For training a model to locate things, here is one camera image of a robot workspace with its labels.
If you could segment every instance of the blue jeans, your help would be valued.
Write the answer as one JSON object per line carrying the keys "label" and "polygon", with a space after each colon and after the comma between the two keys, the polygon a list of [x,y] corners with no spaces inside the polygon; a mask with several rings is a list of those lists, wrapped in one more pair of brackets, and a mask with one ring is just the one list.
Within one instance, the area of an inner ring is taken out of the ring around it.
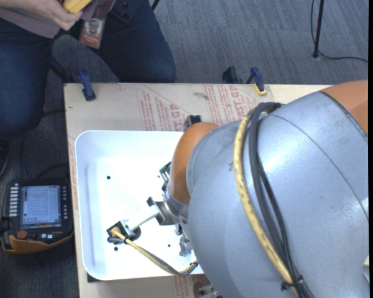
{"label": "blue jeans", "polygon": [[[0,139],[36,127],[42,116],[52,46],[63,34],[79,37],[82,21],[52,38],[32,34],[0,18]],[[120,82],[174,83],[175,64],[146,0],[125,23],[110,12],[99,50],[92,48]]]}

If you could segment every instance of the gray carpet floor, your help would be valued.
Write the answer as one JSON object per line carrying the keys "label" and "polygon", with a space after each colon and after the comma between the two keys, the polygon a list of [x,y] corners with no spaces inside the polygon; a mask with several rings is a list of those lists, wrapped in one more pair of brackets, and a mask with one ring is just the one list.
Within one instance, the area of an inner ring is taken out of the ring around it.
{"label": "gray carpet floor", "polygon": [[[253,66],[265,84],[368,79],[369,0],[325,0],[320,56],[313,58],[319,5],[320,0],[160,0],[155,13],[177,64],[178,83],[222,83],[230,66],[242,83]],[[92,82],[117,82],[92,51],[68,37],[56,42],[54,55],[74,76],[86,68]],[[62,81],[52,72],[45,111],[36,129],[11,143],[0,204],[13,178],[67,175]],[[2,297],[78,297],[73,241],[26,256],[0,248]]]}

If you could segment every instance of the display screen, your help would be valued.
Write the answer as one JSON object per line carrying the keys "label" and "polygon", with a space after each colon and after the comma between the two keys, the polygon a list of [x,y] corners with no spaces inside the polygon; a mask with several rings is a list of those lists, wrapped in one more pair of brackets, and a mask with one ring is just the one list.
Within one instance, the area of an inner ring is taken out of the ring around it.
{"label": "display screen", "polygon": [[60,227],[60,186],[23,186],[21,228]]}

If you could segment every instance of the white tray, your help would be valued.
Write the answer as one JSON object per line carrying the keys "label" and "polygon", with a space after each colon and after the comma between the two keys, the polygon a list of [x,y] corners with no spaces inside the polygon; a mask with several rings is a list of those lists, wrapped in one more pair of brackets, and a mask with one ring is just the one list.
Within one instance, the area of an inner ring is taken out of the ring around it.
{"label": "white tray", "polygon": [[[169,276],[133,247],[107,241],[107,229],[121,219],[143,213],[147,199],[162,201],[159,169],[171,161],[182,132],[90,130],[76,140],[78,202],[83,263],[99,280]],[[174,225],[152,219],[141,228],[136,244],[176,270],[195,260],[179,255]],[[193,274],[203,273],[197,267]]]}

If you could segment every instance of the yellow cable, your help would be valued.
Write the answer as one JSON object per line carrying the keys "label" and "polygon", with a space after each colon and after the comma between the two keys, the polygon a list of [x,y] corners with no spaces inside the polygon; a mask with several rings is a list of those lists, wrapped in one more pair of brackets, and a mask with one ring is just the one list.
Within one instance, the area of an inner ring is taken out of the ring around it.
{"label": "yellow cable", "polygon": [[129,239],[126,239],[125,236],[120,232],[120,229],[119,227],[114,227],[110,230],[110,233],[113,235],[113,236],[116,236],[118,238],[120,238],[124,243],[132,246],[134,249],[136,249],[137,251],[139,251],[141,254],[143,254],[146,258],[150,259],[153,263],[155,263],[157,266],[159,266],[160,268],[162,268],[164,271],[172,274],[172,275],[175,275],[175,276],[182,276],[182,274],[185,274],[187,272],[189,272],[192,268],[195,268],[198,261],[195,260],[191,265],[189,265],[189,267],[185,268],[183,271],[179,271],[178,273],[181,274],[177,274],[177,273],[174,273],[171,269],[167,268],[164,264],[162,264],[159,260],[157,260],[155,257],[153,257],[150,253],[148,253],[145,249],[143,249],[142,247],[138,246],[137,244],[135,244],[133,241],[129,240]]}
{"label": "yellow cable", "polygon": [[259,219],[257,217],[257,214],[253,208],[250,195],[247,191],[247,186],[246,186],[246,182],[244,179],[242,154],[243,154],[243,143],[244,143],[244,138],[246,136],[246,128],[247,128],[248,123],[249,123],[249,114],[241,120],[241,123],[239,125],[239,128],[235,136],[234,172],[235,172],[235,178],[236,178],[237,191],[241,198],[243,209],[244,209],[244,212],[246,213],[247,219],[249,220],[249,223],[251,227],[253,228],[253,231],[256,233],[256,236],[261,246],[267,253],[267,256],[271,260],[272,264],[275,266],[277,271],[283,277],[283,280],[286,281],[288,284],[291,284],[293,283],[293,279],[290,276],[290,273],[288,272],[287,267],[284,265],[283,261],[281,260],[277,252],[274,250],[274,247],[272,246],[270,240],[268,239],[268,236],[265,234],[265,231],[262,228],[259,222]]}

